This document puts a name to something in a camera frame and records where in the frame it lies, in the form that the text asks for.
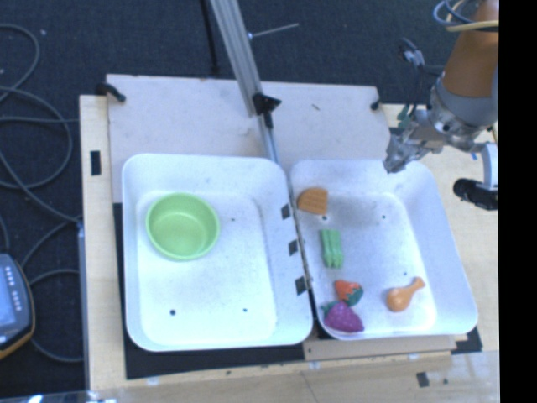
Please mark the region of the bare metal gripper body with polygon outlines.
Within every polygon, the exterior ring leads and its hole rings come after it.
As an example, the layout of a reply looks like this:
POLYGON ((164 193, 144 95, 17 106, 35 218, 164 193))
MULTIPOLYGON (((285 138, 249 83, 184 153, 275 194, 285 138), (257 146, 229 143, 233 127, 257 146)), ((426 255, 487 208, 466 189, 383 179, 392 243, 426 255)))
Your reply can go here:
POLYGON ((449 110, 431 108, 414 113, 403 132, 405 145, 437 151, 445 145, 468 151, 478 136, 478 127, 466 123, 449 110))

